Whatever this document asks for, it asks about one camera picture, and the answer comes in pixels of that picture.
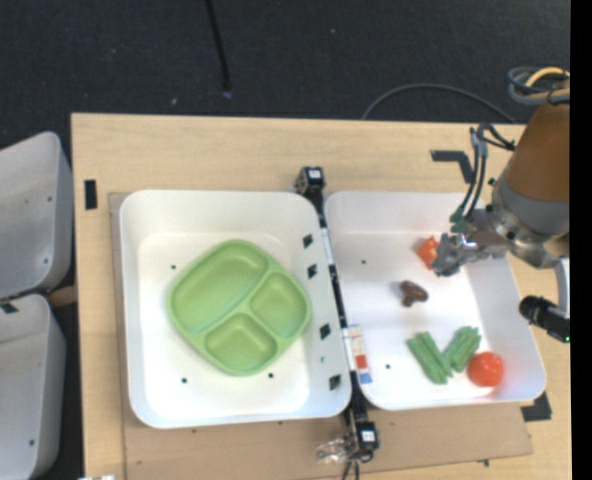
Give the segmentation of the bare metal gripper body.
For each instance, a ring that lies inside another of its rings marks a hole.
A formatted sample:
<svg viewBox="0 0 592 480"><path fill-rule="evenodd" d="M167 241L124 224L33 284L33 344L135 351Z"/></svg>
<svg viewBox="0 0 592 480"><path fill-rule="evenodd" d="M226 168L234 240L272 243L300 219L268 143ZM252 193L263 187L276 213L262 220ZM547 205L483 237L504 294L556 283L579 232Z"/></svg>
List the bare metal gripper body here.
<svg viewBox="0 0 592 480"><path fill-rule="evenodd" d="M458 236L466 262L510 254L529 266L546 269L570 255L567 236L539 234L502 207L474 210Z"/></svg>

